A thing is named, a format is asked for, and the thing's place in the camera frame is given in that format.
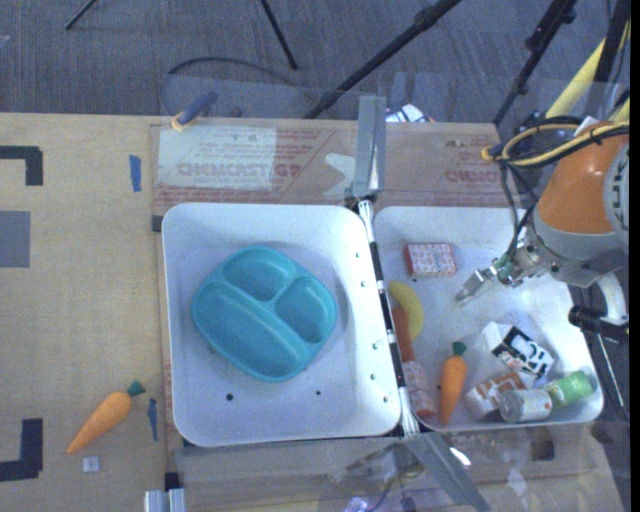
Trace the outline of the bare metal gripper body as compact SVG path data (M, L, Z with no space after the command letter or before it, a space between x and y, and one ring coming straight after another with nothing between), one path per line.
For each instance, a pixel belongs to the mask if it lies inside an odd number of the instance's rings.
M506 286L520 286L525 278L540 277L559 271L559 260L544 245L523 241L509 247L496 261L498 281Z

